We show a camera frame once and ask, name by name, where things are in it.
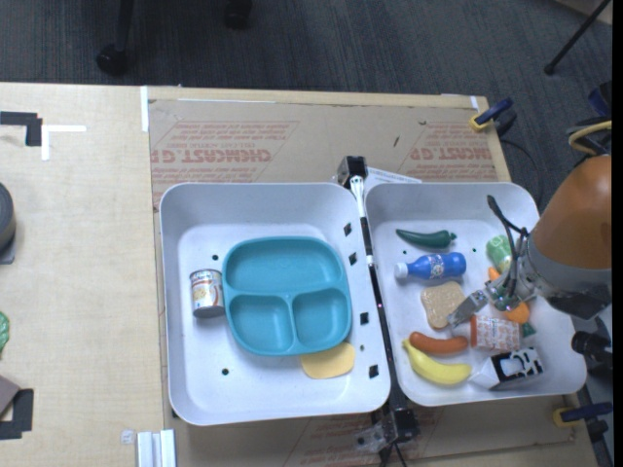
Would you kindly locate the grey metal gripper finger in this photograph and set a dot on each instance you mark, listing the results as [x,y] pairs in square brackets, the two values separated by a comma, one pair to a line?
[467,308]

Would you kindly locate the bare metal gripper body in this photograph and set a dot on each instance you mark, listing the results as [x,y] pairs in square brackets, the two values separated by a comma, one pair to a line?
[506,292]

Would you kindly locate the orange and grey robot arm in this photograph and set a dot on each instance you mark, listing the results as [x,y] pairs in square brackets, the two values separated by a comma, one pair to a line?
[576,222]

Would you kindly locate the orange carrot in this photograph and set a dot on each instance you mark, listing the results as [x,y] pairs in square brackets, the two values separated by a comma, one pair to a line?
[518,313]

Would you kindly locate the tan bread slice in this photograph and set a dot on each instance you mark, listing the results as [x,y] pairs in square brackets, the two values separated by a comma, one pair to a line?
[440,304]

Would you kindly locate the orange and white packet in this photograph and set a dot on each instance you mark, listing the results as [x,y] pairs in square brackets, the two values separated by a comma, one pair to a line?
[496,334]

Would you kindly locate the orange sausage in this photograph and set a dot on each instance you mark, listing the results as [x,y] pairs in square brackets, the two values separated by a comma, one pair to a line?
[438,344]

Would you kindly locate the blue bottle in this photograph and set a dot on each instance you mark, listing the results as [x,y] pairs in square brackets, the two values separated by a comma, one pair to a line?
[433,266]

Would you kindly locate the yellow banana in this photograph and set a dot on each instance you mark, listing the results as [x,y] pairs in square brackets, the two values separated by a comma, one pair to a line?
[438,371]

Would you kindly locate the black and white carton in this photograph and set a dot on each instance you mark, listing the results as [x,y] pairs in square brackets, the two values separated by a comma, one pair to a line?
[516,369]

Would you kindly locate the green chili pepper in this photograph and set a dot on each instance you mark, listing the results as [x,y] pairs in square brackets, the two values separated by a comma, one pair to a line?
[423,238]

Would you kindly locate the white plastic tray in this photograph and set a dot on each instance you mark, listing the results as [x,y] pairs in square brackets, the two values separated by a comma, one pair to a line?
[204,377]
[550,372]

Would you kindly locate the thin black and white rod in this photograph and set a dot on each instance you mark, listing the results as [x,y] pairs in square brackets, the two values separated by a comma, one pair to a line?
[374,280]

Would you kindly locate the yellow cheese slice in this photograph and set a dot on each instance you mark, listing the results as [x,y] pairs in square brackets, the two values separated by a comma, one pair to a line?
[328,364]

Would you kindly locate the blue divided plate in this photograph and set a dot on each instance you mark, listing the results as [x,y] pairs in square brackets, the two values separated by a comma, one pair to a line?
[282,270]

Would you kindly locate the brown cardboard board red print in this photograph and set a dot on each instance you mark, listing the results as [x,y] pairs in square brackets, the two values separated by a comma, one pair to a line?
[272,139]

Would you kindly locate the small white and orange can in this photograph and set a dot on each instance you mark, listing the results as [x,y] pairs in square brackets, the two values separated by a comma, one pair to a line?
[207,292]

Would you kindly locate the black office chair base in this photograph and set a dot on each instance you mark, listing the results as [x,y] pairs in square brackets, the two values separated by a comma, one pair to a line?
[126,12]

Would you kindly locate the green toy lettuce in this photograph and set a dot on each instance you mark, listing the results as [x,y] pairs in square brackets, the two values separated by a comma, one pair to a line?
[3,331]

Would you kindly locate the grey tape roll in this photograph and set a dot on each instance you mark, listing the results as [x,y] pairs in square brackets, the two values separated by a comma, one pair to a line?
[5,222]

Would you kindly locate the black cylinder on white bracket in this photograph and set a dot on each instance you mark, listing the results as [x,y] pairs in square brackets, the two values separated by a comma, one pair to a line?
[590,344]

